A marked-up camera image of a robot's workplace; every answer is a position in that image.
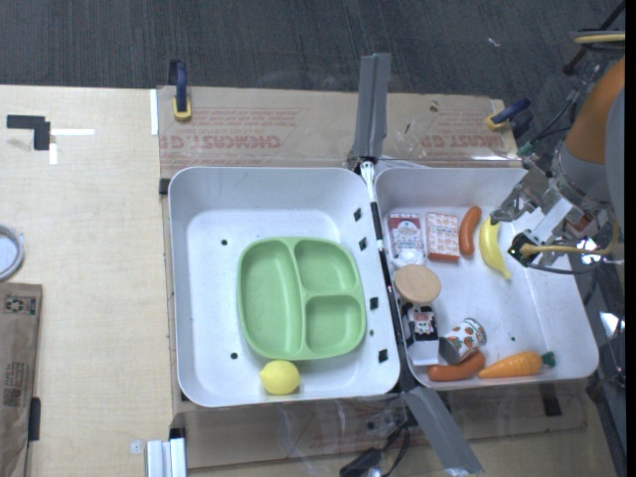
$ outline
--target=sausage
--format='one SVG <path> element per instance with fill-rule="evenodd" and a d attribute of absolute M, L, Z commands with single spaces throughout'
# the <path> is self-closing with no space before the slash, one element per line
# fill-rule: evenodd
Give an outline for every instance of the sausage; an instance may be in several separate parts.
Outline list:
<path fill-rule="evenodd" d="M 480 351 L 475 352 L 456 366 L 428 366 L 428 378 L 433 382 L 452 382 L 466 380 L 486 366 L 486 357 Z"/>
<path fill-rule="evenodd" d="M 459 252 L 464 256 L 470 256 L 475 252 L 473 243 L 473 233 L 479 220 L 481 219 L 481 209 L 476 205 L 468 209 L 459 225 Z"/>

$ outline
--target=gray carpet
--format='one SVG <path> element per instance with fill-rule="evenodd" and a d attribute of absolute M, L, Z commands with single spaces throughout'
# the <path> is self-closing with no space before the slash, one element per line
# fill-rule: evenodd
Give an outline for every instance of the gray carpet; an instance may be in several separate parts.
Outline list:
<path fill-rule="evenodd" d="M 178 58 L 192 85 L 355 91 L 360 56 L 389 52 L 391 91 L 527 97 L 548 119 L 568 34 L 620 2 L 0 0 L 0 83 L 153 87 Z"/>

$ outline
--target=lemon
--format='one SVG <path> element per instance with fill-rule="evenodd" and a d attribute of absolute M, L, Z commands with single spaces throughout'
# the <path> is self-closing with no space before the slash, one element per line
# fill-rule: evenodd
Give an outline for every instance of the lemon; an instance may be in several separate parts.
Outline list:
<path fill-rule="evenodd" d="M 268 362 L 258 375 L 262 386 L 270 394 L 290 394 L 300 385 L 298 368 L 289 361 Z"/>

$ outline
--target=jar lid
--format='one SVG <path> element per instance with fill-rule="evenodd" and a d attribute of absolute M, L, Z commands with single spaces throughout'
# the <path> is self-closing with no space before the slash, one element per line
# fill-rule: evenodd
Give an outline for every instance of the jar lid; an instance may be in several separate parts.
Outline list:
<path fill-rule="evenodd" d="M 407 302 L 425 305 L 441 291 L 439 277 L 425 265 L 405 265 L 396 272 L 396 290 Z"/>

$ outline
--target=recycling symbol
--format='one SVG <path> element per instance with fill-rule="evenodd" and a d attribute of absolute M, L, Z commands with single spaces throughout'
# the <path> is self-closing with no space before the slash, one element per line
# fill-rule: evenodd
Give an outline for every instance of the recycling symbol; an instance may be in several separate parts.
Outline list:
<path fill-rule="evenodd" d="M 4 308 L 11 313 L 19 313 L 24 311 L 25 303 L 19 298 L 7 297 L 4 301 Z"/>

